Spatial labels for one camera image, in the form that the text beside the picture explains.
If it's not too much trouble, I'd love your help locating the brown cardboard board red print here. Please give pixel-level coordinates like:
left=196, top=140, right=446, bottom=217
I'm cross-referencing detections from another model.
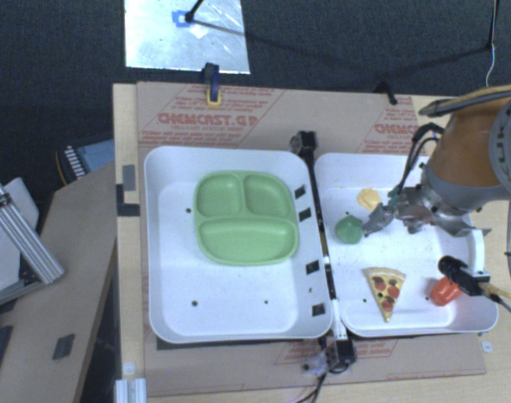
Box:
left=136, top=81, right=488, bottom=398

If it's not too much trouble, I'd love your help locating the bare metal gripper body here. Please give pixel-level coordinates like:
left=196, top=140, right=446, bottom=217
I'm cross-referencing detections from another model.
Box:
left=394, top=186, right=493, bottom=238

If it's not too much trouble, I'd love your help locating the yellow toy biscuit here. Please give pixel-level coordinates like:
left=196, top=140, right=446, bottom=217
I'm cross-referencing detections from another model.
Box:
left=356, top=187, right=383, bottom=212

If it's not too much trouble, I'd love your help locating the thin black and white rod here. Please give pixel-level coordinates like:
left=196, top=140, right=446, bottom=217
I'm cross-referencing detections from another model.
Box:
left=303, top=149, right=345, bottom=340

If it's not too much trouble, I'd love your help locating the red toy pepper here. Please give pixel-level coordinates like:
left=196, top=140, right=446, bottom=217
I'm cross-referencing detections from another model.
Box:
left=429, top=276, right=463, bottom=307

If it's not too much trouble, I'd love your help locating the green divided plate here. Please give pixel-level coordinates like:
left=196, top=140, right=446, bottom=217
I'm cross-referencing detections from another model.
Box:
left=192, top=170, right=300, bottom=267

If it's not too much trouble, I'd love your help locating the green toy pepper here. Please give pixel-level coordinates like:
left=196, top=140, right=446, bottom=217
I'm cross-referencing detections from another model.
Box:
left=334, top=214, right=364, bottom=246

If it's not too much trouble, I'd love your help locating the white plastic tray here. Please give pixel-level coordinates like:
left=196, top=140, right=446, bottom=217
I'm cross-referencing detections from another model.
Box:
left=313, top=152, right=500, bottom=338
left=143, top=145, right=335, bottom=346

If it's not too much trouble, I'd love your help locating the toy pizza slice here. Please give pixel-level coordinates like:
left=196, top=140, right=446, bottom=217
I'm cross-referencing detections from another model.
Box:
left=361, top=266, right=408, bottom=324

